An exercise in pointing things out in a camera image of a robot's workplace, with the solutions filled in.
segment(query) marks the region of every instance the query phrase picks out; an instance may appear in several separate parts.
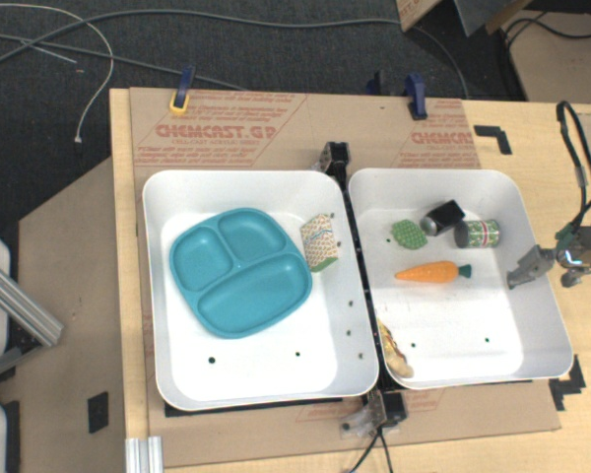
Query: wooden table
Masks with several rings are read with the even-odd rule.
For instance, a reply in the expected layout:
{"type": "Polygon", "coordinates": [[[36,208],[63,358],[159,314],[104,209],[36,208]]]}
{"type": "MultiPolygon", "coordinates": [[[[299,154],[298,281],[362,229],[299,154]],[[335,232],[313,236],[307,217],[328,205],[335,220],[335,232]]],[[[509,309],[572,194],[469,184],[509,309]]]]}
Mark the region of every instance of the wooden table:
{"type": "MultiPolygon", "coordinates": [[[[112,90],[110,95],[126,436],[145,439],[149,435],[149,424],[129,92],[112,90]]],[[[464,108],[471,125],[500,126],[507,133],[513,156],[502,155],[494,139],[476,139],[482,168],[498,169],[515,180],[538,243],[553,246],[555,232],[572,219],[579,205],[573,166],[558,133],[555,106],[548,103],[464,101],[464,108]]],[[[575,108],[579,112],[591,113],[591,105],[575,108]]],[[[577,140],[573,127],[572,134],[574,141],[577,140]]],[[[587,222],[591,222],[591,212],[587,222]]],[[[591,276],[585,277],[579,286],[564,289],[559,283],[561,270],[554,268],[550,280],[587,383],[581,395],[566,398],[567,411],[560,414],[562,429],[554,433],[392,447],[392,460],[397,471],[591,472],[591,276]]],[[[350,469],[360,455],[360,450],[329,452],[170,471],[339,472],[350,469]]],[[[360,471],[386,471],[383,452],[374,450],[360,471]]]]}

